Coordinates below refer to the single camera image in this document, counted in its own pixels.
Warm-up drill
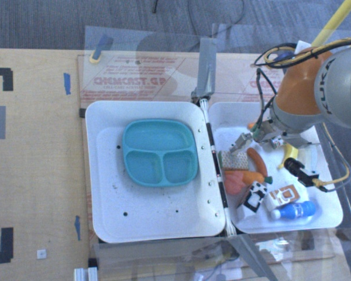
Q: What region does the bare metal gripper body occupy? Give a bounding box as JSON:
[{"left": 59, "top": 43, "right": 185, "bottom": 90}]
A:
[{"left": 252, "top": 118, "right": 312, "bottom": 149}]

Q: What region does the checkered toy biscuit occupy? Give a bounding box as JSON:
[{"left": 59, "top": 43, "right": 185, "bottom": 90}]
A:
[{"left": 218, "top": 150, "right": 250, "bottom": 171}]

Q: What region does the orange-brown toy sausage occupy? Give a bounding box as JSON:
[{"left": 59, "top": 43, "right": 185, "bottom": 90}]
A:
[{"left": 246, "top": 147, "right": 269, "bottom": 177}]

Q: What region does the yellow banana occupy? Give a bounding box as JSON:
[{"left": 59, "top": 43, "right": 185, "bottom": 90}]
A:
[{"left": 277, "top": 143, "right": 300, "bottom": 170}]

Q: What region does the thin black and white rod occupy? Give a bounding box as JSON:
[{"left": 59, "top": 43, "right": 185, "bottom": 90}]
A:
[{"left": 199, "top": 98, "right": 238, "bottom": 237}]

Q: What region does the orange toy carrot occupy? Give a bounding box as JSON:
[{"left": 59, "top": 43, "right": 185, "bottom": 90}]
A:
[{"left": 224, "top": 170, "right": 274, "bottom": 186}]

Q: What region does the pink toy meat piece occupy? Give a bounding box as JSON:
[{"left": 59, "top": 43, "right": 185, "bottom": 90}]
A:
[{"left": 223, "top": 173, "right": 247, "bottom": 196}]

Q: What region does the black and white carton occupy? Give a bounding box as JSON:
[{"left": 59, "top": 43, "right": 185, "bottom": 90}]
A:
[{"left": 236, "top": 180, "right": 269, "bottom": 214}]

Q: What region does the white and orange carton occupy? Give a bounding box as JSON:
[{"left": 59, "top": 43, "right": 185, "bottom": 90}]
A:
[{"left": 264, "top": 184, "right": 301, "bottom": 212}]

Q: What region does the blue bottle with white cap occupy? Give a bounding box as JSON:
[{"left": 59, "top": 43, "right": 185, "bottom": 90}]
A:
[{"left": 270, "top": 200, "right": 318, "bottom": 221}]

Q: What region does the white plastic tray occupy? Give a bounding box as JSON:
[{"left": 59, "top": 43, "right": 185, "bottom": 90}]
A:
[
  {"left": 84, "top": 100, "right": 226, "bottom": 244},
  {"left": 208, "top": 101, "right": 345, "bottom": 235}
]

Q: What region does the blue divided plate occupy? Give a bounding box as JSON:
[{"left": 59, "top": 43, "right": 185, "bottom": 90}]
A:
[{"left": 122, "top": 118, "right": 199, "bottom": 188}]

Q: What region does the brown cardboard board, red print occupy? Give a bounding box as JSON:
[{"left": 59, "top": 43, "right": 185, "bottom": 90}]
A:
[{"left": 77, "top": 50, "right": 345, "bottom": 263}]

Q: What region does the black cylinder on white bracket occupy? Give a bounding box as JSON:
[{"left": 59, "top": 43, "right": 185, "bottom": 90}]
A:
[{"left": 283, "top": 145, "right": 321, "bottom": 187}]

